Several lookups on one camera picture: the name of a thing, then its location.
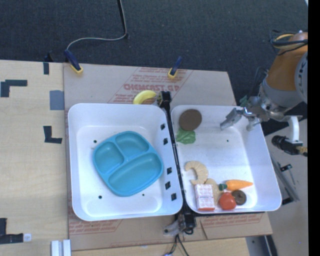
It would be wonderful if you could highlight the beige toy shrimp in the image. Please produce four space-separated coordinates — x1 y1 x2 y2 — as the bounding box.
184 160 209 186

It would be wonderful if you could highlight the brown doughnut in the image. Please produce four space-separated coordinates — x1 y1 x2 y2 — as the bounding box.
231 189 248 206

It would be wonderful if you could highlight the brown cardboard board red print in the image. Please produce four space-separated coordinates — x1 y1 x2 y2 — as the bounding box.
62 62 273 252

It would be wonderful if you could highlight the yellow banana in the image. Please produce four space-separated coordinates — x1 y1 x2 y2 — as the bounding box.
132 90 157 105

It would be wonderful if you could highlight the beige toy bread piece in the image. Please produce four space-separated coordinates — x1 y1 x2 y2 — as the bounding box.
205 177 224 205

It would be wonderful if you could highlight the red tomato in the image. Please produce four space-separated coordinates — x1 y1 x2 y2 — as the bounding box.
218 191 237 211

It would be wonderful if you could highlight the black cylinder on white bracket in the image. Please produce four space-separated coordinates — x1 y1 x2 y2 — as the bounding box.
271 115 304 156

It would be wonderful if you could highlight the orange carrot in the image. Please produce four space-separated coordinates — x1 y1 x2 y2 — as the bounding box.
218 179 254 192

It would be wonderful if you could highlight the brown round biscuit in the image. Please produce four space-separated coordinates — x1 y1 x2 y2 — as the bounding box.
178 108 203 132

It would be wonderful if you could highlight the white plastic tray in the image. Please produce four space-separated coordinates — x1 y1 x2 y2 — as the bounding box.
170 104 283 214
67 102 184 222

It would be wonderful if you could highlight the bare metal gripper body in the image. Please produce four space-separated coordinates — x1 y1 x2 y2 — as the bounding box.
243 96 286 123

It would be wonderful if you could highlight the black block with wires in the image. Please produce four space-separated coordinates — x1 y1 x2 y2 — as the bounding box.
163 211 197 237
156 90 173 109

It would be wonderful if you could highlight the green lettuce leaf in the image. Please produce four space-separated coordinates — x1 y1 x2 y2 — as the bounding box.
175 127 197 145

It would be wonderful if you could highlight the white and orange carton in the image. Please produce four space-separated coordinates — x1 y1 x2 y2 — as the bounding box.
194 184 216 212

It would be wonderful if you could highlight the blue divided plate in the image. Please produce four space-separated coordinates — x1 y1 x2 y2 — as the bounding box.
92 130 165 198

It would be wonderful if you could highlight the thin black rod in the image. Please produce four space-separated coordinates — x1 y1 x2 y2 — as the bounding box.
163 104 187 213

